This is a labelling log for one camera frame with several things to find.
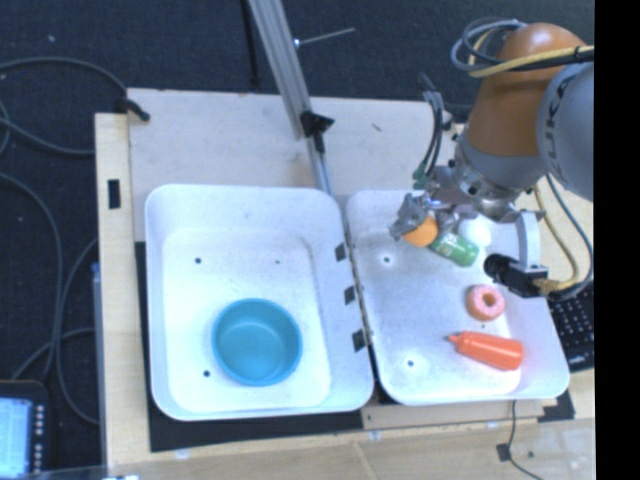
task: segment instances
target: black keyboard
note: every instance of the black keyboard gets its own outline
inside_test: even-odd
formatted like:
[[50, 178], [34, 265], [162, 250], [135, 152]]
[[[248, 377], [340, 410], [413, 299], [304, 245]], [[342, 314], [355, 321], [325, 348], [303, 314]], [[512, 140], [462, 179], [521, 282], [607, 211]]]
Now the black keyboard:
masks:
[[593, 368], [593, 281], [571, 299], [549, 302], [549, 309], [567, 358], [569, 371]]

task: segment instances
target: toy donut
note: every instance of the toy donut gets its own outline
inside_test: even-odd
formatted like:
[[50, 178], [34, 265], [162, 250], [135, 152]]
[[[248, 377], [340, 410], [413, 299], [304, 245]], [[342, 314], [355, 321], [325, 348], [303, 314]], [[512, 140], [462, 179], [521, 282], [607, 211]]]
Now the toy donut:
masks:
[[504, 296], [493, 286], [478, 284], [467, 293], [467, 309], [478, 320], [494, 320], [505, 308]]

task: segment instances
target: orange toy bottle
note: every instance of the orange toy bottle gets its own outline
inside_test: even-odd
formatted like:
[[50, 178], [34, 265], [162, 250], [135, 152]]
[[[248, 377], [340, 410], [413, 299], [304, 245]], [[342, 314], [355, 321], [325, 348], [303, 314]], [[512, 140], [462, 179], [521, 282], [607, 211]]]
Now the orange toy bottle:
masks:
[[452, 334], [448, 339], [460, 354], [495, 368], [517, 370], [522, 364], [524, 347], [518, 340], [475, 331]]

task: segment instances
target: bowl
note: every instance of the bowl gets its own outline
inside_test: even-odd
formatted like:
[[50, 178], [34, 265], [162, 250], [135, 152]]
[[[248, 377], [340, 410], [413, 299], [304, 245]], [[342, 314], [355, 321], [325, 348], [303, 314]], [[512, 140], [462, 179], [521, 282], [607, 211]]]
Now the bowl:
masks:
[[214, 322], [211, 342], [224, 372], [248, 386], [282, 382], [302, 356], [297, 322], [265, 299], [242, 299], [224, 308]]

